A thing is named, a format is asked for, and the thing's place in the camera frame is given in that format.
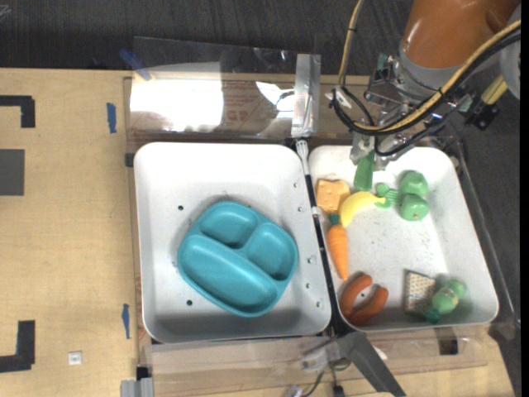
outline wooden table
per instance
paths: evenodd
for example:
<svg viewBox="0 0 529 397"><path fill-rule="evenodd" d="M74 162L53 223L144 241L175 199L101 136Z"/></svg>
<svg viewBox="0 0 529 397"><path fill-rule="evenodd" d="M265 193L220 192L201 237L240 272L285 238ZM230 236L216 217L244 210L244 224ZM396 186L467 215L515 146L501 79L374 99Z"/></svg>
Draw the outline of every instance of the wooden table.
<svg viewBox="0 0 529 397"><path fill-rule="evenodd" d="M124 163L127 71L0 69L0 94L31 95L36 127L0 108L0 149L25 150L23 196L0 196L0 355L16 350L17 322L36 322L36 362L0 374L0 395L117 396L136 377L136 299L129 176ZM333 84L332 78L322 82ZM117 132L107 122L117 108ZM122 320L130 310L130 338ZM509 396L497 343L479 334L484 366L397 375L411 396ZM69 364L69 352L83 362ZM343 382L348 395L373 392ZM284 388L219 395L281 395ZM313 394L331 395L328 384Z"/></svg>

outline green bottle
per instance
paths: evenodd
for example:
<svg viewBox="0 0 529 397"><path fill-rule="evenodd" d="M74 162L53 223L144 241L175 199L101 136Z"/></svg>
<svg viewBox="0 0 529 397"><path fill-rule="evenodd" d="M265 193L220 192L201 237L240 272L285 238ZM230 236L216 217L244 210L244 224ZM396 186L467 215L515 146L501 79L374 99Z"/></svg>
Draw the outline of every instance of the green bottle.
<svg viewBox="0 0 529 397"><path fill-rule="evenodd" d="M370 191L373 187L374 151L362 157L356 167L353 185L359 191Z"/></svg>
<svg viewBox="0 0 529 397"><path fill-rule="evenodd" d="M426 317L429 323L438 323L441 316L452 312L466 294L466 286L458 280L447 280L431 298Z"/></svg>

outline teal plate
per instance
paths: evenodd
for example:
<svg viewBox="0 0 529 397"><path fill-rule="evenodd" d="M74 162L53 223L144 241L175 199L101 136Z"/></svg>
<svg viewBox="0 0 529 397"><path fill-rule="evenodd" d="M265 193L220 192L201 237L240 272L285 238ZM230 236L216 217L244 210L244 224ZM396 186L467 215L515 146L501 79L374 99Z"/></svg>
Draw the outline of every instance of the teal plate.
<svg viewBox="0 0 529 397"><path fill-rule="evenodd" d="M279 301L298 265L294 239L266 216L236 202L208 208L182 240L182 278L217 306L255 318Z"/></svg>

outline yellow banana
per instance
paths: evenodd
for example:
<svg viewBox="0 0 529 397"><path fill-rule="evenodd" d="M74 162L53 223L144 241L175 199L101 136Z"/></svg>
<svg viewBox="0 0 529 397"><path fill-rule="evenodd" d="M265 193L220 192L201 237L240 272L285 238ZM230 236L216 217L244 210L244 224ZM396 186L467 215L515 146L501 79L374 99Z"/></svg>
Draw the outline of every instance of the yellow banana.
<svg viewBox="0 0 529 397"><path fill-rule="evenodd" d="M347 227L347 225L353 220L353 217L359 208L363 208L368 204L385 202L385 197L377 197L369 191L359 191L358 193L354 193L346 198L340 206L340 222L344 227Z"/></svg>

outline black tape marking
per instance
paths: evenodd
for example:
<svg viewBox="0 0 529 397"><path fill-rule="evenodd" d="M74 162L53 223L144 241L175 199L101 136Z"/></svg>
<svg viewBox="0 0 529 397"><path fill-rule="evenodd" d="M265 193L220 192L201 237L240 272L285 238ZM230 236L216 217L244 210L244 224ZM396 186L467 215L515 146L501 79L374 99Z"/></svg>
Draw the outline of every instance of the black tape marking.
<svg viewBox="0 0 529 397"><path fill-rule="evenodd" d="M35 321L18 321L17 352L0 356L0 373L28 371L35 364Z"/></svg>
<svg viewBox="0 0 529 397"><path fill-rule="evenodd" d="M0 149L0 195L24 195L26 152Z"/></svg>
<svg viewBox="0 0 529 397"><path fill-rule="evenodd" d="M35 127L35 100L31 96L0 96L0 106L19 106L20 127Z"/></svg>

